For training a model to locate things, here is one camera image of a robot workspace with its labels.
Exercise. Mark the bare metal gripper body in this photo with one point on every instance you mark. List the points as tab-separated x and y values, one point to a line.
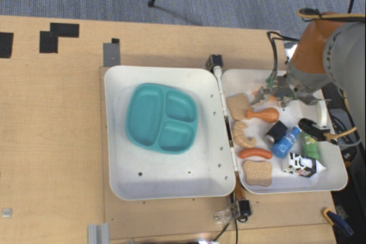
284	88

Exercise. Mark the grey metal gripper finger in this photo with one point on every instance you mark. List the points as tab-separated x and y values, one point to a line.
261	97
282	102

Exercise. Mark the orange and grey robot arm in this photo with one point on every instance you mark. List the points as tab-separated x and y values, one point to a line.
311	48

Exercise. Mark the orange toy chicken drumstick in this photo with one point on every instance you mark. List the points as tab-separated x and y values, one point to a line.
267	115

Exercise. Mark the tan toy bread slice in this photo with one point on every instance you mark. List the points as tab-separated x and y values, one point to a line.
257	173
237	105

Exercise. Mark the small black carton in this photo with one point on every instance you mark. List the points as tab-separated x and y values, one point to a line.
276	131

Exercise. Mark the thin black and white rod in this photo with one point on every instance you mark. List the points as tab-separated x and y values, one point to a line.
220	85

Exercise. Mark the tan toy croissant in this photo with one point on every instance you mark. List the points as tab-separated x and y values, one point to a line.
239	134

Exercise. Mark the blue plastic bottle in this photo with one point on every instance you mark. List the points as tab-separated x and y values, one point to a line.
283	145

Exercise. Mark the green plastic bottle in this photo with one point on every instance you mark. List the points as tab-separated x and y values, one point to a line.
310	148

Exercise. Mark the red toy sausage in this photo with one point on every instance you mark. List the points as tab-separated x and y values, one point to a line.
254	153

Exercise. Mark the black and white milk carton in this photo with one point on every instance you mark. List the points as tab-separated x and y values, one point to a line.
300	165

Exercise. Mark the white plastic tray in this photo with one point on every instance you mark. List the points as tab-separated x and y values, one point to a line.
160	174
288	187

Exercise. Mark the teal divided plate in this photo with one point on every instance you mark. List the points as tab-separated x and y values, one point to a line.
145	114

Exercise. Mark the black cylinder on white bracket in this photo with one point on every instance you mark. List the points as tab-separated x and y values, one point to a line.
313	129

